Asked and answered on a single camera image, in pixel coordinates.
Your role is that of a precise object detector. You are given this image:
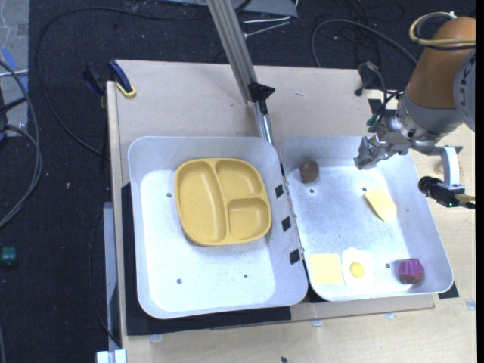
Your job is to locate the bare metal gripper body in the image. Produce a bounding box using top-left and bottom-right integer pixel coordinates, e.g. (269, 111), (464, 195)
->
(373, 113), (413, 155)

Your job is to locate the yellow cheese wedge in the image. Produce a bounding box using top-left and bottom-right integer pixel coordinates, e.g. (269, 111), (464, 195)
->
(363, 188), (398, 222)

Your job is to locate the brown kiwi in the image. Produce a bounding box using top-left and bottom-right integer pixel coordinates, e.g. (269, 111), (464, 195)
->
(299, 160), (321, 184)

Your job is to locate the white plastic tray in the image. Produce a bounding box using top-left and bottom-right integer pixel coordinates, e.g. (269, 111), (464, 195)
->
(127, 135), (309, 320)
(279, 135), (455, 303)

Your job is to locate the thin black and white rod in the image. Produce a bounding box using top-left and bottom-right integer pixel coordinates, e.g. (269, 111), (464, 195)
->
(278, 153), (306, 266)

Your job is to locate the white fried egg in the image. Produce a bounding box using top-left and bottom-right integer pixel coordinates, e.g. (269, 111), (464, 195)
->
(341, 247), (375, 290)

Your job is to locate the yellow square cheese slice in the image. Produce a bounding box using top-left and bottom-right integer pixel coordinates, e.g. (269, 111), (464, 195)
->
(309, 253), (345, 286)

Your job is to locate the purple cupcake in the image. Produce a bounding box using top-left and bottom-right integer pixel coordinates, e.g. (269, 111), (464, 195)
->
(398, 258), (425, 285)

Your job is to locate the yellow divided plate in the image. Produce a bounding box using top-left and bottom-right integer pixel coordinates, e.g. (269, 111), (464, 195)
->
(173, 157), (273, 247)

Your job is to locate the pale wood board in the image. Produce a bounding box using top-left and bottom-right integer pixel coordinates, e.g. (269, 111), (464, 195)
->
(114, 59), (436, 323)

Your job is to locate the black cylinder on white bracket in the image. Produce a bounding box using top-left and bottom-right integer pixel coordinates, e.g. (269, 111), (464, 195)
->
(417, 145), (476, 209)

